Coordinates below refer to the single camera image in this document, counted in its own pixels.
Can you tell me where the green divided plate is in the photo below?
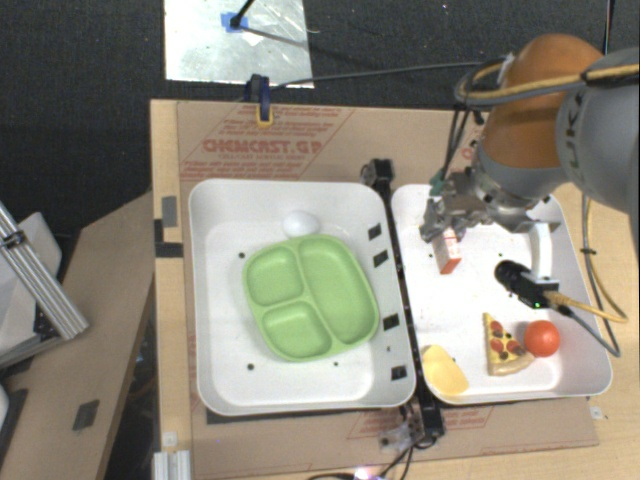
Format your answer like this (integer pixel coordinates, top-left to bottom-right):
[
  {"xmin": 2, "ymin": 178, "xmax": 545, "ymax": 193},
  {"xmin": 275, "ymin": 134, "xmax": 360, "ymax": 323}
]
[{"xmin": 242, "ymin": 233, "xmax": 381, "ymax": 364}]

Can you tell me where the black cylinder on white bracket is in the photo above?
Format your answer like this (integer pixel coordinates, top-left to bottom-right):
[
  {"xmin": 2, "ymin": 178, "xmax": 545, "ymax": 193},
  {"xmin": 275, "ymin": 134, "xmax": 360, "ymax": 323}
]
[{"xmin": 493, "ymin": 195, "xmax": 562, "ymax": 311}]

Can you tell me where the black block with thin wires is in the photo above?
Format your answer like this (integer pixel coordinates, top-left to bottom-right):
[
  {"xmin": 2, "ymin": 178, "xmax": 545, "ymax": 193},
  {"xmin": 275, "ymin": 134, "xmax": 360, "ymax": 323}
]
[
  {"xmin": 360, "ymin": 157, "xmax": 397, "ymax": 188},
  {"xmin": 418, "ymin": 401, "xmax": 446, "ymax": 443}
]

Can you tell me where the orange and white carton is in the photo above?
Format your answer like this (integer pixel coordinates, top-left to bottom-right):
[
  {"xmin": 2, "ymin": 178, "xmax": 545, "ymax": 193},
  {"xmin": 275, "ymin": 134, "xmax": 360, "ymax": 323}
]
[{"xmin": 433, "ymin": 227, "xmax": 463, "ymax": 276}]

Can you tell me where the white egg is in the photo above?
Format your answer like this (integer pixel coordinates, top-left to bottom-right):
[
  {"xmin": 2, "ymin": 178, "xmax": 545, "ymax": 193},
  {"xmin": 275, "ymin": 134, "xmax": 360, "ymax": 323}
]
[{"xmin": 282, "ymin": 209, "xmax": 321, "ymax": 241}]

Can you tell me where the brown cardboard board red print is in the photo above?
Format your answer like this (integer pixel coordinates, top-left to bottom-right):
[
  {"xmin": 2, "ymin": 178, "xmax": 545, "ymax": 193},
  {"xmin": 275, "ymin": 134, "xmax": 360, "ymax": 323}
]
[{"xmin": 174, "ymin": 100, "xmax": 601, "ymax": 480}]

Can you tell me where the white plastic tray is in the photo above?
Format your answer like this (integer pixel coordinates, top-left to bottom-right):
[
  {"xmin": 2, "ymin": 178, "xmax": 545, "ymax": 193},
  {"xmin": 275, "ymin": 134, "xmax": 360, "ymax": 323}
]
[
  {"xmin": 390, "ymin": 182, "xmax": 615, "ymax": 406},
  {"xmin": 187, "ymin": 177, "xmax": 418, "ymax": 417}
]

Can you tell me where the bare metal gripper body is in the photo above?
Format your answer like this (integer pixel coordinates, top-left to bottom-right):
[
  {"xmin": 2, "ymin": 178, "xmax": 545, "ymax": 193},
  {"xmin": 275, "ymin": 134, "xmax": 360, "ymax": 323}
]
[{"xmin": 427, "ymin": 167, "xmax": 548, "ymax": 233}]

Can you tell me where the red tomato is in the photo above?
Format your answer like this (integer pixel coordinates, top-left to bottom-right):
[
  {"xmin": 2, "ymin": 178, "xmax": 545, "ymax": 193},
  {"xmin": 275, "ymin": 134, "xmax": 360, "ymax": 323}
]
[{"xmin": 523, "ymin": 319, "xmax": 562, "ymax": 358}]

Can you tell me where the pizza slice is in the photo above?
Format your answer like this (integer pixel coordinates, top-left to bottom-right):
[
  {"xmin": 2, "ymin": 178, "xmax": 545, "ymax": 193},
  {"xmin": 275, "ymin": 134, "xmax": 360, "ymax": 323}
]
[{"xmin": 481, "ymin": 311, "xmax": 537, "ymax": 377}]

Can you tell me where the thin black and white rod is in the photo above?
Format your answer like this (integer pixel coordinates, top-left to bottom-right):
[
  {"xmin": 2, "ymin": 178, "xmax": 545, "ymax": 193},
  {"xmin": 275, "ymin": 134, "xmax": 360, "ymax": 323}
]
[{"xmin": 378, "ymin": 180, "xmax": 439, "ymax": 410}]

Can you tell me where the yellow cheese wedge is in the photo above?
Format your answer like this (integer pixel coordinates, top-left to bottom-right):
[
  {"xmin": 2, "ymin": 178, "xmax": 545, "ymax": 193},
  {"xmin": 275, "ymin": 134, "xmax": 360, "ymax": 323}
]
[{"xmin": 419, "ymin": 343, "xmax": 471, "ymax": 397}]

